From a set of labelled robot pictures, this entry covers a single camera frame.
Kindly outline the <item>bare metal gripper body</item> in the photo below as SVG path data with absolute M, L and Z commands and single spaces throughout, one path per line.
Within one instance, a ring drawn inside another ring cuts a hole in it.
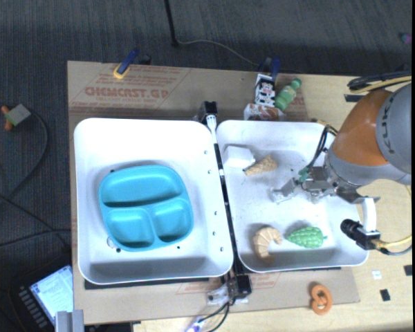
M 310 195 L 332 195 L 334 193 L 334 186 L 324 167 L 311 167 L 301 187 Z

